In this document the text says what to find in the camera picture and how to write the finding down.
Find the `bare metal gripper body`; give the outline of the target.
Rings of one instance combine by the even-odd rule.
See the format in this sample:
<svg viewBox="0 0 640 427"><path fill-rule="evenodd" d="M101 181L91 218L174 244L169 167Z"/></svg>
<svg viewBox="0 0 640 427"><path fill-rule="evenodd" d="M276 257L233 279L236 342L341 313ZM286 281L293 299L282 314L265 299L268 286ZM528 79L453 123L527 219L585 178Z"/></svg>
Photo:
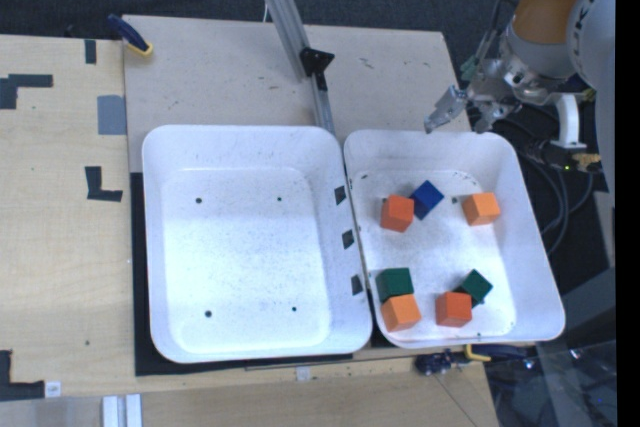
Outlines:
<svg viewBox="0 0 640 427"><path fill-rule="evenodd" d="M564 78L541 75L515 56L470 57L466 82L466 96L481 112L507 115L522 104L544 105L559 91Z"/></svg>

